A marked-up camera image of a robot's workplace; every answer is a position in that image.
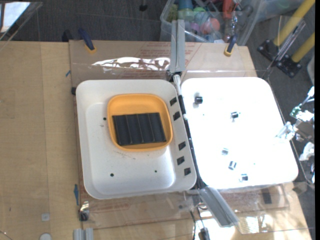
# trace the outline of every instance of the yellow bar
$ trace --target yellow bar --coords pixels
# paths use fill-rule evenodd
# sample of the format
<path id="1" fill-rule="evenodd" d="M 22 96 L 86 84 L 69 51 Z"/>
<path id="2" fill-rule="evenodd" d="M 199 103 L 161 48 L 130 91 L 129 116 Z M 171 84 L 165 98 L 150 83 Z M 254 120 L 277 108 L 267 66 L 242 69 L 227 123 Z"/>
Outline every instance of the yellow bar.
<path id="1" fill-rule="evenodd" d="M 300 46 L 300 48 L 291 56 L 293 62 L 298 63 L 315 46 L 315 32 Z"/>
<path id="2" fill-rule="evenodd" d="M 276 36 L 273 40 L 273 43 L 276 46 L 280 46 L 283 41 L 287 38 L 287 36 L 292 32 L 292 30 L 297 26 L 301 18 L 303 18 L 306 13 L 310 10 L 310 8 L 314 5 L 316 0 L 304 0 L 303 3 L 299 6 L 299 8 L 294 12 L 289 21 L 285 24 L 285 26 L 281 29 L 278 36 Z"/>

